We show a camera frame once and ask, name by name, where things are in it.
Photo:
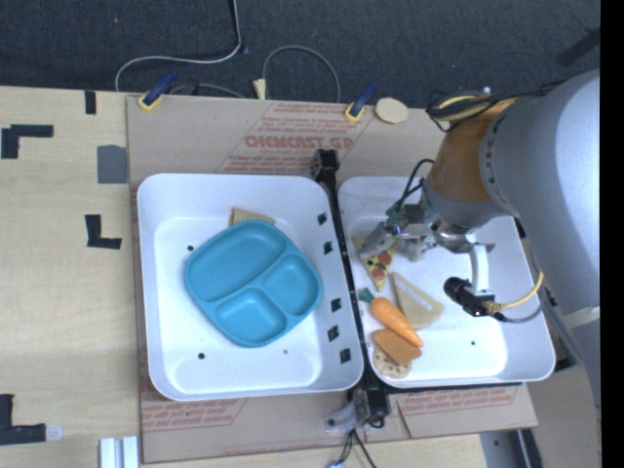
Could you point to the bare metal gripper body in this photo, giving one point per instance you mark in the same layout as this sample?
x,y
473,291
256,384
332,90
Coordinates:
x,y
414,221

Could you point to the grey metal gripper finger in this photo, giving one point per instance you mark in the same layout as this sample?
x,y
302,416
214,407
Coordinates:
x,y
417,249
376,241

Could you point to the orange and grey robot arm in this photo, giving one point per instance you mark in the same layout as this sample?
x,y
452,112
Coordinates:
x,y
546,173

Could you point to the toy pizza slice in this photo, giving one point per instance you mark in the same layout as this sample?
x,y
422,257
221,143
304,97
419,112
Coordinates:
x,y
379,271

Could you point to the tan bread slice with label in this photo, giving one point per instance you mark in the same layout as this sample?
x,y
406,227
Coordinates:
x,y
419,307

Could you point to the orange carrot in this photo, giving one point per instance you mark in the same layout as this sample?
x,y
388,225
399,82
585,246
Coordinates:
x,y
392,317

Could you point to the orange cheese slice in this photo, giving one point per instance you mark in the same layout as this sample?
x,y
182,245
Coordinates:
x,y
397,349

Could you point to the plain tan round biscuit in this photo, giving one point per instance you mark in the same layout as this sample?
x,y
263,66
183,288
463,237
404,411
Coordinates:
x,y
391,110

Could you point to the white plastic tray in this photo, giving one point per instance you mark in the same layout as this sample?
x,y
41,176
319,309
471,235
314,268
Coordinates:
x,y
244,373
468,354

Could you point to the tan round speckled biscuit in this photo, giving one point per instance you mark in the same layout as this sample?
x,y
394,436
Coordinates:
x,y
390,369

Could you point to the tan bread wedge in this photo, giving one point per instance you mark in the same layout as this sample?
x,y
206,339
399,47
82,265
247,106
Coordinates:
x,y
244,215

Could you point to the blue divided plate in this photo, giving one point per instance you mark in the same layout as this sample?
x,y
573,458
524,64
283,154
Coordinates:
x,y
244,285

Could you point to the brown cardboard board red print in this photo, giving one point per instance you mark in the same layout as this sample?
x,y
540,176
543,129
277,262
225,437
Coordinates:
x,y
195,134

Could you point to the black cylinder on white bracket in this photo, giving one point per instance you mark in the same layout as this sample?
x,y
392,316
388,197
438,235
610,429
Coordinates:
x,y
469,294

